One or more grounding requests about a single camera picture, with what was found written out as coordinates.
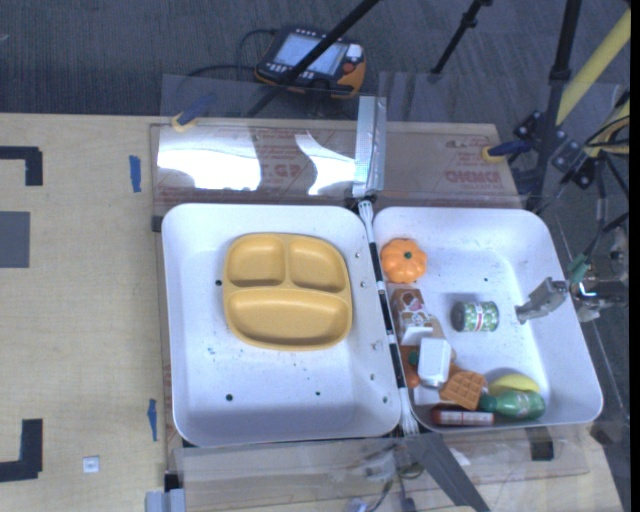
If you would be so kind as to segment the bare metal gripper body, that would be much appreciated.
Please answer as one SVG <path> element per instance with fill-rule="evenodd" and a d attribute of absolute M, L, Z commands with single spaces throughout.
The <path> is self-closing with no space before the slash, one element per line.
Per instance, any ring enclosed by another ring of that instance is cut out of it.
<path fill-rule="evenodd" d="M 629 245 L 617 238 L 605 254 L 597 254 L 584 276 L 572 286 L 580 321 L 593 321 L 602 311 L 629 305 Z"/>

